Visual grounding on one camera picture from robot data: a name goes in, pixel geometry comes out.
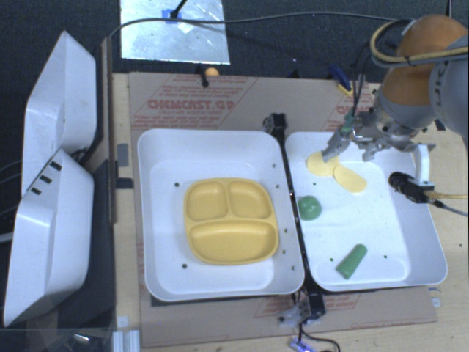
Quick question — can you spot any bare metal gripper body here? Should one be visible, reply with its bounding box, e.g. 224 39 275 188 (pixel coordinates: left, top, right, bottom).
346 111 419 153

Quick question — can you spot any yellow round slice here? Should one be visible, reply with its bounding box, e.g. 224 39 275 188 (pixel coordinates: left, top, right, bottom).
306 150 342 178
333 164 368 194

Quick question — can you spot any green round dome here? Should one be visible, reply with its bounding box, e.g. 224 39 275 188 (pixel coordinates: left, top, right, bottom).
297 194 324 221

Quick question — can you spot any thin black rod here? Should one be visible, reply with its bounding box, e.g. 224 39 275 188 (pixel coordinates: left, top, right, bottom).
275 128 314 295

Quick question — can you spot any white plastic tray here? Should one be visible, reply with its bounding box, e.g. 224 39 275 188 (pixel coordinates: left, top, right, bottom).
284 131 449 293
136 128 306 302

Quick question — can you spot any brown cardboard board red print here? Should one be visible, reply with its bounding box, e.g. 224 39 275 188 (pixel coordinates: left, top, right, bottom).
128 72 439 348

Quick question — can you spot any green cylinder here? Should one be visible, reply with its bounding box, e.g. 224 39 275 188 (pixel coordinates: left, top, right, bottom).
335 243 369 280

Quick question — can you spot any yellow divided plate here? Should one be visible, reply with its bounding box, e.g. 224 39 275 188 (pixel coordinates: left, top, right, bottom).
182 177 281 265

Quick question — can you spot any black cylinder on white bracket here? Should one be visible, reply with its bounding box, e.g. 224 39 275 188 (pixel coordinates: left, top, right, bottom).
388 143 437 205

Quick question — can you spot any black block with thin wires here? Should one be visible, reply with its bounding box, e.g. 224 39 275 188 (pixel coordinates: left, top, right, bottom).
262 112 288 136
299 292 327 321

